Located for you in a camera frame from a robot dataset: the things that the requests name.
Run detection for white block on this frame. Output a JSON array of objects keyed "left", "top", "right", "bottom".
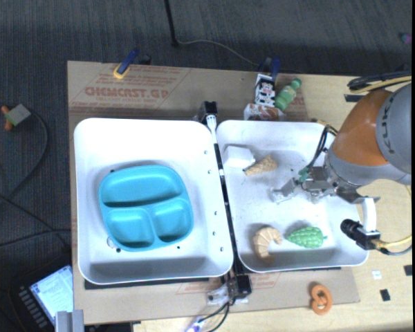
[{"left": 223, "top": 144, "right": 257, "bottom": 169}]

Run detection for white and brown packet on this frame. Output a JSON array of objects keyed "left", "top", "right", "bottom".
[{"left": 243, "top": 102, "right": 286, "bottom": 122}]

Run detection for thin black and white rod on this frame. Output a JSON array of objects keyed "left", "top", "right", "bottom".
[{"left": 205, "top": 114, "right": 245, "bottom": 277}]

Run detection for orange pretzel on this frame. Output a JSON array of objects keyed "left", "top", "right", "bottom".
[{"left": 308, "top": 282, "right": 333, "bottom": 316}]

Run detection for beige croissant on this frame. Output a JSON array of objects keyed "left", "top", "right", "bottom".
[{"left": 252, "top": 224, "right": 284, "bottom": 265}]

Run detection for green grapes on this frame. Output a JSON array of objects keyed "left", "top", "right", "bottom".
[{"left": 286, "top": 225, "right": 329, "bottom": 249}]

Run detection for black block with thin wires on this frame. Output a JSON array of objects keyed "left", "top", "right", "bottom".
[
  {"left": 228, "top": 274, "right": 253, "bottom": 297},
  {"left": 200, "top": 100, "right": 218, "bottom": 119}
]

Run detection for beige ice cream cone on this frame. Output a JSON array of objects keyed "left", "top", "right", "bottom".
[{"left": 243, "top": 154, "right": 279, "bottom": 177}]

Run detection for blue divided plate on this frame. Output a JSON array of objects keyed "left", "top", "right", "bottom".
[{"left": 98, "top": 164, "right": 195, "bottom": 252}]

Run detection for green bottle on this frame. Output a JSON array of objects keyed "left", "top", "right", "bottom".
[{"left": 274, "top": 77, "right": 303, "bottom": 112}]

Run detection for white carton with cow print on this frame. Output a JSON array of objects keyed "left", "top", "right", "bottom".
[{"left": 253, "top": 73, "right": 277, "bottom": 107}]

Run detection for white plastic tray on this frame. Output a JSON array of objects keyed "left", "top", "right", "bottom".
[
  {"left": 215, "top": 119, "right": 370, "bottom": 273},
  {"left": 73, "top": 117, "right": 234, "bottom": 286}
]

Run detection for brown cardboard board red print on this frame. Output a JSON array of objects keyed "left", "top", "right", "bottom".
[{"left": 66, "top": 60, "right": 361, "bottom": 325}]

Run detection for black cylinder on white bracket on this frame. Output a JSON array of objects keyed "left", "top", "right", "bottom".
[{"left": 340, "top": 197, "right": 382, "bottom": 251}]

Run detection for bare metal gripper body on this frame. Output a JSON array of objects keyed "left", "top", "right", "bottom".
[{"left": 301, "top": 166, "right": 336, "bottom": 196}]

